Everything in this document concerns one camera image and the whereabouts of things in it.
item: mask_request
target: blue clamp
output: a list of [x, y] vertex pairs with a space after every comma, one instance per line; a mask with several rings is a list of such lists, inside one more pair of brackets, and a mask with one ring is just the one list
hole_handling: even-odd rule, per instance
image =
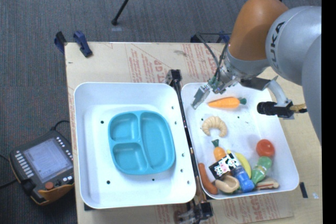
[[56, 34], [56, 37], [54, 39], [54, 43], [56, 47], [64, 54], [64, 43], [67, 41], [65, 40], [65, 37], [63, 36], [63, 33], [60, 31]]
[[224, 31], [219, 31], [219, 39], [217, 41], [217, 43], [220, 43], [221, 41], [223, 41], [223, 43], [228, 43], [230, 40], [230, 36], [227, 34], [224, 34]]
[[78, 43], [80, 47], [80, 51], [84, 54], [85, 57], [88, 57], [92, 54], [92, 51], [89, 48], [89, 44], [86, 41], [85, 35], [81, 31], [76, 31], [73, 35], [76, 43]]

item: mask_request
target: toy sausage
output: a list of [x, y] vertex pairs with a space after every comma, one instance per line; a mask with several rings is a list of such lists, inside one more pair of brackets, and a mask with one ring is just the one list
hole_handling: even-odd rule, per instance
[[203, 187], [211, 194], [218, 194], [218, 189], [211, 183], [208, 175], [206, 174], [204, 163], [198, 164], [198, 170], [200, 172]]

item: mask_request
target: toy food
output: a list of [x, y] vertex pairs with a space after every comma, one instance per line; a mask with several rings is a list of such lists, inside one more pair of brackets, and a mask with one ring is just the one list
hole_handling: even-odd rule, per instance
[[211, 183], [211, 181], [208, 178], [208, 175], [206, 174], [204, 163], [198, 164], [198, 171], [200, 172], [200, 178], [203, 187], [211, 194], [218, 194], [217, 187]]
[[208, 103], [212, 108], [236, 108], [240, 104], [246, 104], [245, 98], [224, 97]]
[[252, 191], [255, 187], [252, 180], [248, 177], [243, 166], [233, 152], [227, 154], [223, 159], [209, 166], [215, 179], [224, 178], [229, 172], [238, 179], [241, 190], [246, 193]]
[[257, 143], [256, 151], [259, 156], [272, 157], [275, 153], [275, 148], [270, 140], [261, 139]]
[[227, 127], [224, 121], [218, 116], [208, 117], [202, 124], [202, 130], [206, 135], [210, 135], [210, 129], [217, 128], [220, 130], [220, 137], [224, 137], [227, 134]]
[[239, 152], [235, 152], [235, 156], [239, 160], [242, 167], [245, 169], [248, 177], [251, 178], [251, 166], [250, 166], [250, 163], [248, 162], [247, 158], [245, 158], [245, 156], [243, 154], [239, 153]]
[[266, 176], [265, 179], [258, 182], [256, 185], [256, 189], [267, 189], [267, 188], [278, 188], [279, 183], [271, 177]]
[[215, 139], [211, 142], [215, 146], [215, 149], [214, 149], [215, 159], [216, 159], [216, 161], [219, 161], [220, 159], [222, 159], [226, 156], [226, 152], [222, 147], [219, 146], [219, 139]]
[[261, 156], [258, 160], [258, 163], [253, 167], [252, 169], [252, 176], [251, 180], [255, 185], [257, 185], [258, 182], [262, 181], [268, 169], [272, 165], [272, 160], [267, 156]]
[[237, 178], [226, 175], [223, 180], [216, 179], [215, 186], [222, 192], [231, 194], [240, 187], [240, 184]]

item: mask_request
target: wooden table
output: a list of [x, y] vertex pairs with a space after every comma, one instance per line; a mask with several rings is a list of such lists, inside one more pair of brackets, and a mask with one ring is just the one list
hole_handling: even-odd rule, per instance
[[[219, 57], [223, 44], [209, 44]], [[75, 186], [79, 186], [78, 152], [74, 111], [74, 90], [83, 82], [163, 82], [170, 69], [180, 69], [181, 84], [206, 82], [214, 74], [215, 62], [203, 44], [89, 42], [93, 52], [88, 58], [77, 43], [65, 44], [65, 64], [71, 121]], [[267, 68], [259, 77], [272, 79], [277, 74]], [[302, 87], [281, 77], [277, 82], [294, 104], [304, 103]], [[295, 114], [294, 120], [280, 119], [300, 182], [293, 191], [256, 195], [251, 199], [212, 200], [214, 215], [204, 223], [322, 223], [322, 148], [308, 113]], [[85, 210], [76, 190], [79, 224], [92, 223], [175, 223], [177, 210], [185, 205], [157, 205], [104, 210]]]

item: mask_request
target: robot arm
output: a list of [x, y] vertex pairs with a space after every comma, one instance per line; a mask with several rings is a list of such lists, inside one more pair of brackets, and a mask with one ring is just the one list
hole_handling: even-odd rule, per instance
[[307, 109], [321, 143], [321, 7], [288, 9], [279, 0], [248, 0], [238, 14], [223, 51], [223, 65], [198, 89], [196, 109], [212, 90], [222, 94], [240, 83], [257, 90], [268, 88], [277, 102], [261, 102], [265, 115], [292, 117], [294, 110], [276, 78], [258, 78], [271, 66], [281, 77], [303, 87]]

